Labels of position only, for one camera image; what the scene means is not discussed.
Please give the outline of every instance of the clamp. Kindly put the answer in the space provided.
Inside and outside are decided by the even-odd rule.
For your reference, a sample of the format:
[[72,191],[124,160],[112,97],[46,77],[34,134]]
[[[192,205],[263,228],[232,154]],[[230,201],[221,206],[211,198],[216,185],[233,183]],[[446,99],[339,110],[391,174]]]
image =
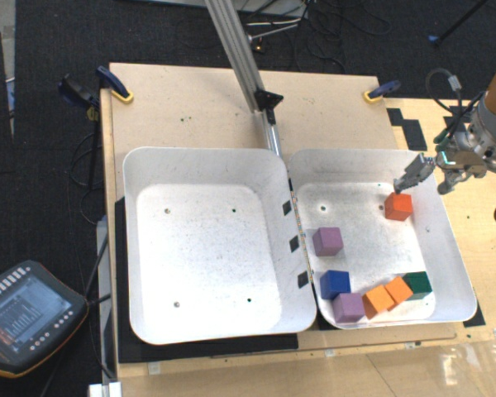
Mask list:
[[[103,66],[99,66],[96,70],[96,75],[99,77],[99,88],[110,88],[112,90],[112,95],[125,104],[132,102],[134,94],[126,89],[125,85],[123,85],[119,78],[110,72],[110,70]],[[88,177],[88,190],[93,190],[93,177],[100,132],[99,111],[101,110],[101,103],[99,102],[99,96],[71,78],[70,74],[66,74],[62,78],[59,82],[58,89],[60,96],[67,104],[83,108],[86,110],[87,118],[94,122],[91,150],[92,156],[90,159],[90,173]]]
[[364,93],[364,100],[369,103],[377,103],[388,93],[392,93],[393,91],[397,91],[400,88],[400,81],[390,81],[386,84],[380,85],[378,88],[375,88],[373,91],[366,91]]

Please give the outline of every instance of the blue clamp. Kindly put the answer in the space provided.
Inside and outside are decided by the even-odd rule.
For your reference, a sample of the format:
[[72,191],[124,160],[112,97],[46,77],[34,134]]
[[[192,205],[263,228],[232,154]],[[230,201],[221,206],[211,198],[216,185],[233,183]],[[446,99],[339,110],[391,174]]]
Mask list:
[[71,78],[69,74],[59,82],[59,94],[70,106],[79,106],[86,110],[94,108],[99,111],[98,96]]
[[99,66],[96,75],[101,79],[101,86],[111,88],[112,95],[121,102],[128,104],[134,99],[134,93],[127,89],[119,78],[104,66]]
[[380,85],[378,88],[375,88],[373,91],[366,91],[364,93],[364,100],[367,103],[376,103],[382,97],[388,93],[392,93],[393,91],[397,91],[400,88],[400,81],[390,81],[386,84]]

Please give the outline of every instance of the yellow clamp pad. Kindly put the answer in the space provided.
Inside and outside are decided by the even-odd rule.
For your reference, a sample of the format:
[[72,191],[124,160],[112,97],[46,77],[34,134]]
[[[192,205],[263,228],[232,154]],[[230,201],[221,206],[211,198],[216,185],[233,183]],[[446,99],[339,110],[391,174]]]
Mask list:
[[89,121],[96,122],[99,120],[99,112],[91,107],[89,110],[86,111],[86,117]]
[[364,100],[369,103],[369,104],[372,104],[372,103],[377,103],[379,102],[380,100],[382,100],[382,95],[379,95],[378,97],[375,97],[375,98],[370,98],[370,96],[368,95],[369,93],[371,93],[370,91],[366,91],[364,93]]
[[120,102],[129,104],[132,102],[132,100],[134,100],[134,93],[130,89],[128,89],[127,92],[129,93],[127,98],[124,98],[121,94],[116,93],[114,90],[112,91],[112,95],[115,98],[117,98]]

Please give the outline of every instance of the green cube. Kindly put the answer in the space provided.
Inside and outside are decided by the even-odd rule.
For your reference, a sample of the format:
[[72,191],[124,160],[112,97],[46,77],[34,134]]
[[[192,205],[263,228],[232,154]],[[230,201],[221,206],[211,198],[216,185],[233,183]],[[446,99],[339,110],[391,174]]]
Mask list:
[[413,296],[408,300],[424,299],[432,292],[432,286],[426,272],[410,272],[403,276],[404,282],[412,289]]

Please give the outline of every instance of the white tray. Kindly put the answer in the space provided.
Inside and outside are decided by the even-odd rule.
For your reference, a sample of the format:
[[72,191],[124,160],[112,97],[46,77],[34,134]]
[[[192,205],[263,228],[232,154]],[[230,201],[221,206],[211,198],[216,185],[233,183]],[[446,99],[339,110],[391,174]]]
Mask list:
[[142,147],[126,156],[123,178],[130,321],[141,340],[300,332],[312,324],[316,303],[302,281],[308,263],[294,210],[284,210],[291,196],[278,156]]
[[[305,150],[290,160],[317,303],[335,327],[454,322],[475,313],[474,291],[433,175],[404,191],[413,199],[409,219],[384,217],[381,207],[393,192],[393,179],[416,155],[398,150]],[[344,249],[336,256],[316,256],[312,235],[319,227],[341,229]],[[351,291],[361,294],[396,275],[425,270],[433,292],[371,320],[336,323],[331,302],[319,292],[320,277],[329,269],[348,271]]]

